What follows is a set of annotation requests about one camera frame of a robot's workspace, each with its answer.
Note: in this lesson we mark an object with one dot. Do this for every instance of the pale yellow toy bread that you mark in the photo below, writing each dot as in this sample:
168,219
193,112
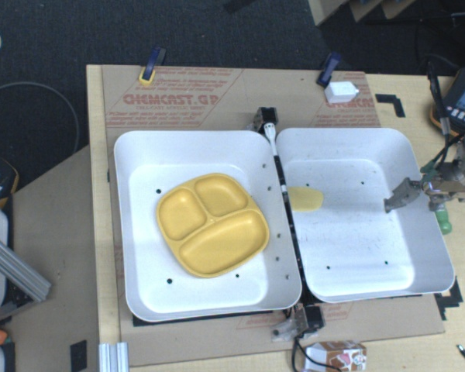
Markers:
305,200

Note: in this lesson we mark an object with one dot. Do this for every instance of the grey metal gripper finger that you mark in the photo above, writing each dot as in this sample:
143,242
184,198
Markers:
404,194

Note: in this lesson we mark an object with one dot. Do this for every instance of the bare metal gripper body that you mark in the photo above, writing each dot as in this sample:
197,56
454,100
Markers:
451,182

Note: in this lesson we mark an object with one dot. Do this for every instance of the thin black and white rod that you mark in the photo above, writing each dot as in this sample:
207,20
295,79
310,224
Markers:
280,169

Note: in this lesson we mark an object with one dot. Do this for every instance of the yellow divided plate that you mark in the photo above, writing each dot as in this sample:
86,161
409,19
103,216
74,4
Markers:
213,227

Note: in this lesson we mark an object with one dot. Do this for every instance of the white plastic tray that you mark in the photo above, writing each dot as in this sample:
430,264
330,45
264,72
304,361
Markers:
139,227
356,238

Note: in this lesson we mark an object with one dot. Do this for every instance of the brown cardboard board red print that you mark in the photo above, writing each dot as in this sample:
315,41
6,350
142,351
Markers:
217,91

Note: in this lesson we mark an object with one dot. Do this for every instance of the brown and white carton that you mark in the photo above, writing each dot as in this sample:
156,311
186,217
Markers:
339,357

